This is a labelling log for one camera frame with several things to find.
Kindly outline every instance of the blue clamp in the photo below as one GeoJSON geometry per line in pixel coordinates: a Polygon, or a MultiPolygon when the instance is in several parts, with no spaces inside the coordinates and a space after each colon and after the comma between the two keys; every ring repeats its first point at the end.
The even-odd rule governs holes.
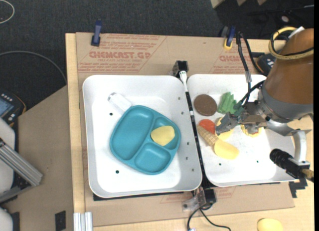
{"type": "Polygon", "coordinates": [[[225,42],[224,42],[224,48],[226,50],[230,50],[232,48],[234,36],[235,36],[235,26],[231,26],[230,29],[229,29],[228,36],[227,36],[227,38],[225,39],[225,42]]]}
{"type": "Polygon", "coordinates": [[[93,45],[93,46],[99,46],[100,45],[101,28],[102,28],[102,21],[100,19],[97,19],[96,22],[95,22],[94,35],[92,36],[91,45],[93,45]]]}

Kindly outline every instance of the blue plate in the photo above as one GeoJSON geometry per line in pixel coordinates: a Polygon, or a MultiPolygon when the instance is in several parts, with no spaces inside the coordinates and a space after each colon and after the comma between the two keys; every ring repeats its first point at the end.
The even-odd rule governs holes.
{"type": "Polygon", "coordinates": [[[113,155],[145,174],[159,174],[172,162],[180,144],[180,130],[167,117],[145,106],[130,107],[116,124],[110,139],[113,155]],[[165,146],[151,139],[151,131],[172,126],[175,137],[165,146]]]}

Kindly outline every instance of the black floor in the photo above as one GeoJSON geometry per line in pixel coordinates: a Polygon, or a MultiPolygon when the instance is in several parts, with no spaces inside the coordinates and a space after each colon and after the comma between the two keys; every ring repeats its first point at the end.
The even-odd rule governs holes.
{"type": "Polygon", "coordinates": [[[314,0],[268,0],[258,5],[248,0],[238,6],[226,0],[213,9],[210,0],[5,0],[0,1],[0,88],[19,96],[31,108],[65,85],[59,71],[43,58],[52,60],[64,74],[65,33],[93,32],[97,18],[102,33],[133,33],[183,36],[218,36],[226,25],[236,26],[246,38],[269,39],[284,25],[314,26],[314,0]],[[279,19],[282,12],[248,15],[251,12],[290,10],[289,23],[279,19]]]}

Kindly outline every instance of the brown disc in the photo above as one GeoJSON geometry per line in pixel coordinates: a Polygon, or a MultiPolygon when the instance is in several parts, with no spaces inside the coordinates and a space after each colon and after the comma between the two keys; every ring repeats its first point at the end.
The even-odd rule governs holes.
{"type": "Polygon", "coordinates": [[[212,116],[217,111],[216,101],[207,94],[200,94],[194,100],[195,110],[203,116],[212,116]]]}

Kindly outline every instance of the wooden table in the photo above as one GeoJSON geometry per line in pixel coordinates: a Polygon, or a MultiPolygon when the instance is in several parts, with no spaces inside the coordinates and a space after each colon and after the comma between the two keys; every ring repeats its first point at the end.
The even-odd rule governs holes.
{"type": "MultiPolygon", "coordinates": [[[[250,40],[252,49],[266,49],[267,44],[259,40],[250,40]]],[[[82,161],[82,142],[80,129],[79,110],[79,84],[77,71],[77,49],[76,34],[66,34],[66,61],[68,75],[68,97],[70,115],[70,138],[71,138],[71,158],[72,158],[72,183],[73,183],[73,207],[75,213],[86,212],[82,161]]],[[[305,119],[305,128],[309,128],[313,123],[305,119]]],[[[313,165],[313,131],[307,134],[308,153],[307,160],[313,165]]],[[[287,231],[311,231],[315,230],[314,215],[314,184],[308,182],[305,190],[297,191],[298,198],[294,199],[295,207],[282,210],[259,211],[249,213],[227,214],[211,216],[210,219],[218,224],[231,228],[232,231],[254,231],[257,230],[257,221],[262,218],[274,218],[281,221],[284,230],[287,231]]],[[[174,219],[165,221],[152,221],[135,224],[122,224],[113,226],[96,227],[95,231],[127,231],[127,230],[170,230],[185,231],[187,219],[174,219]]],[[[198,231],[222,230],[213,228],[204,217],[193,218],[190,226],[198,231]]]]}

